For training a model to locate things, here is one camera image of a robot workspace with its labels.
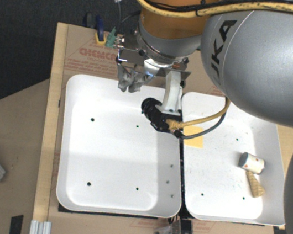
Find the white plastic tray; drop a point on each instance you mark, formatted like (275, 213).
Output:
(217, 179)
(118, 150)

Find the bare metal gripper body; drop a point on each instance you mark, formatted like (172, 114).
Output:
(130, 55)

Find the black cylinder on white bracket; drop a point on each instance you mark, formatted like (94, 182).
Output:
(171, 95)

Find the yellow cheese slice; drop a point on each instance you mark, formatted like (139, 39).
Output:
(197, 140)

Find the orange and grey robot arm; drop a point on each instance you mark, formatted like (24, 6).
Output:
(263, 58)

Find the white dotted can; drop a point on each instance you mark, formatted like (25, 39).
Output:
(253, 163)

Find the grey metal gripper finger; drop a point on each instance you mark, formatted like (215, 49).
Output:
(125, 80)
(138, 82)

